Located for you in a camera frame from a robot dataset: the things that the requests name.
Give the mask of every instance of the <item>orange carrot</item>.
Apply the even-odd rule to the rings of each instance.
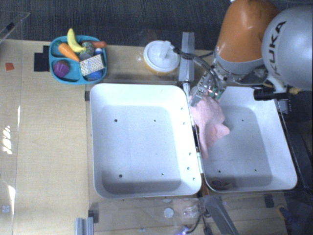
[[[58,46],[58,50],[61,54],[63,54],[65,57],[68,57],[74,61],[79,62],[78,56],[75,54],[75,52],[71,49],[70,46],[66,43],[60,43]]]
[[[82,43],[89,42],[92,43],[95,48],[105,48],[107,43],[105,41],[82,41]]]

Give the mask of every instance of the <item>pink towel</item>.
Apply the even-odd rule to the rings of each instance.
[[[218,139],[229,134],[223,125],[225,117],[218,102],[204,95],[195,107],[190,107],[191,115],[199,128],[199,142],[203,159],[208,158],[209,147]]]

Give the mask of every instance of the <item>purple ball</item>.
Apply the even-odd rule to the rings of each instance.
[[[63,78],[66,76],[66,74],[69,73],[69,65],[67,61],[58,61],[53,65],[53,72],[54,74],[59,77]]]

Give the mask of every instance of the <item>wooden table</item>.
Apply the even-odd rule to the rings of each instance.
[[[8,44],[21,43],[9,40]],[[22,43],[21,121],[14,234],[73,235],[75,218],[86,218],[88,215],[89,188],[92,186],[88,177],[86,87],[61,84],[48,72],[34,72],[34,53],[42,52],[43,45],[49,45],[49,42]],[[142,52],[141,47],[108,46],[108,77],[113,78],[110,72],[122,75],[125,70],[129,74],[123,77],[125,81],[135,81],[138,75],[139,79],[151,77],[140,59]],[[14,60],[14,54],[1,52],[0,68],[3,69],[5,62],[14,63]],[[172,201],[175,211],[182,210],[182,201]],[[238,199],[228,196],[225,201],[228,201],[229,215],[241,234],[262,235],[265,234],[264,229],[267,234],[287,234],[284,221],[279,218],[275,208],[265,207],[262,195]],[[283,204],[283,196],[275,195],[274,202],[276,205]],[[110,205],[107,200],[102,200],[102,203]],[[137,217],[130,222],[145,218],[137,215],[142,215],[143,212],[131,210],[130,213]],[[112,219],[112,222],[117,222],[118,219],[123,220],[122,213],[119,218]],[[219,234],[212,218],[208,222],[214,234]],[[171,235],[179,227],[139,228],[96,234]],[[193,234],[203,234],[203,224]]]

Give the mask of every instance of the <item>toy banana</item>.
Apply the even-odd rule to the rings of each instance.
[[[67,43],[74,52],[82,52],[86,50],[86,47],[82,47],[77,43],[75,32],[72,28],[67,32]]]

